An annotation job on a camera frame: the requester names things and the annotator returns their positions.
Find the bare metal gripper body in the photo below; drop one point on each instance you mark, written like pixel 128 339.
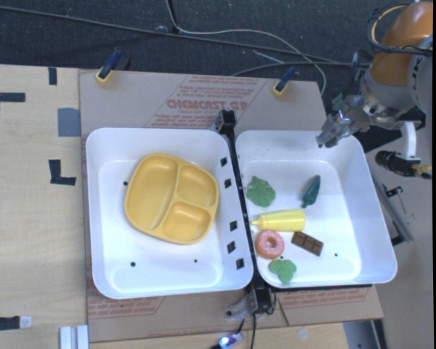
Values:
pixel 359 116

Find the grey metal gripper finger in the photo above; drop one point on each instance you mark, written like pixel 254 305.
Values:
pixel 339 134
pixel 325 131

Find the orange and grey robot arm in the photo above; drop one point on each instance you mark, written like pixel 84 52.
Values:
pixel 403 49

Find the dark green pepper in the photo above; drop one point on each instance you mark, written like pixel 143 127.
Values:
pixel 310 193

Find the white plastic tray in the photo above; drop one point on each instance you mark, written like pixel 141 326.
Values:
pixel 349 213
pixel 112 231

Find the green lettuce leaf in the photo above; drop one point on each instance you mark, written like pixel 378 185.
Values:
pixel 260 192

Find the yellow mustard bottle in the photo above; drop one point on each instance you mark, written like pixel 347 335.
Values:
pixel 283 220

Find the thin black rod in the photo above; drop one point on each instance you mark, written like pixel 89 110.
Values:
pixel 240 180

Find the brown chocolate bar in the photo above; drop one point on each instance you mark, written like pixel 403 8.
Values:
pixel 307 243

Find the pink doughnut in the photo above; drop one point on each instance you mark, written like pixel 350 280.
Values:
pixel 263 247

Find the green broccoli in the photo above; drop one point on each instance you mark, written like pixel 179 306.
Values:
pixel 283 269

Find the brown cardboard board red print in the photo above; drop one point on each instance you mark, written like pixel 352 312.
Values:
pixel 149 100

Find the yellow divided plate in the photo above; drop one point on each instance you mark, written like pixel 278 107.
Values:
pixel 156 195

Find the black cylinder on white bracket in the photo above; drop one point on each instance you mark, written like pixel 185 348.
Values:
pixel 408 144

